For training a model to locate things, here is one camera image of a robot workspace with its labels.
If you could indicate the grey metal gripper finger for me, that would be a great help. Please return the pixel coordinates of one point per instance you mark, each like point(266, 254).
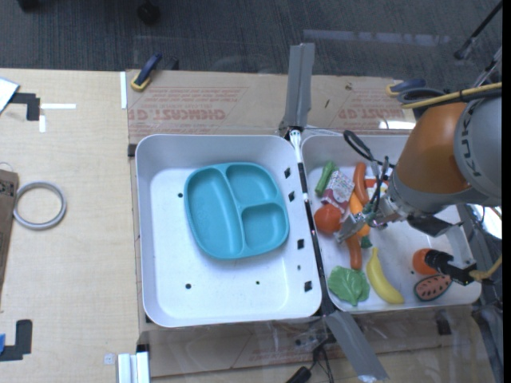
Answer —
point(351, 221)
point(344, 235)

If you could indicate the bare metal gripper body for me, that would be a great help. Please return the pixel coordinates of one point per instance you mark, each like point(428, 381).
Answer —
point(386, 212)

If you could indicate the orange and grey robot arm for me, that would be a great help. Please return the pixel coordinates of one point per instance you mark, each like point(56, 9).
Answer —
point(431, 154)

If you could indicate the orange carrot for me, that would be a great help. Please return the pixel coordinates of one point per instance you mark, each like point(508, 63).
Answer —
point(355, 205)

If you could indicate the orange red sausage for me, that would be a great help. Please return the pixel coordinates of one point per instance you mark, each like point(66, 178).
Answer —
point(355, 255)
point(360, 182)

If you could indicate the red orange tomato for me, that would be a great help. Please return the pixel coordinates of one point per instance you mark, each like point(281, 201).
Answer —
point(326, 218)

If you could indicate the pink and white carton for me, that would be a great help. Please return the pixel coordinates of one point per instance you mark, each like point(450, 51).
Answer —
point(338, 192)

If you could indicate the small red flat piece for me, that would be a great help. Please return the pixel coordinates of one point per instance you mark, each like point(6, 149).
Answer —
point(370, 182)

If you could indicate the white plastic tray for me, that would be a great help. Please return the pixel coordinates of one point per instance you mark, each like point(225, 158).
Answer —
point(403, 245)
point(223, 293)

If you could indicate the thin black and white rod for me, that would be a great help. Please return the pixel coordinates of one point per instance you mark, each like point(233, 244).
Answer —
point(310, 214)

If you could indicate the green lettuce leaf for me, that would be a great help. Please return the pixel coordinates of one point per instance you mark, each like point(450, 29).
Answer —
point(348, 285)

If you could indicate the green pea pod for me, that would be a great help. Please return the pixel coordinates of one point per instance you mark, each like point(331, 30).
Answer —
point(325, 178)

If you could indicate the yellow banana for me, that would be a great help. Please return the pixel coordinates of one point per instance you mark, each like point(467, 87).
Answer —
point(381, 281)

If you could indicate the orange ball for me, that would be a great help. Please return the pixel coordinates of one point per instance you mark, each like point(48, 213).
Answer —
point(419, 261)

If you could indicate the red watermelon slice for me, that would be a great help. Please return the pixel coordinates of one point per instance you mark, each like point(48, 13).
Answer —
point(432, 287)

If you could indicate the blue divided plate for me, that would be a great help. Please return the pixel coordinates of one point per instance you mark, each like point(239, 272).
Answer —
point(235, 210)

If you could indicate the brown cardboard board red print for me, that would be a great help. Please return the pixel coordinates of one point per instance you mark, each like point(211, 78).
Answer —
point(239, 102)

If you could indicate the grey tape roll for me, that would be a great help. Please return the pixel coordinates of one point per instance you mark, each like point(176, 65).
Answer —
point(18, 218)

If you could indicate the brown paper bag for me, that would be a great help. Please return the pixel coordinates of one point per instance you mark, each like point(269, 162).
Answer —
point(6, 230)

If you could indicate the black cylinder on white bracket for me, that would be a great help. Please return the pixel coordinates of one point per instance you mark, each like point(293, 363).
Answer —
point(447, 265)

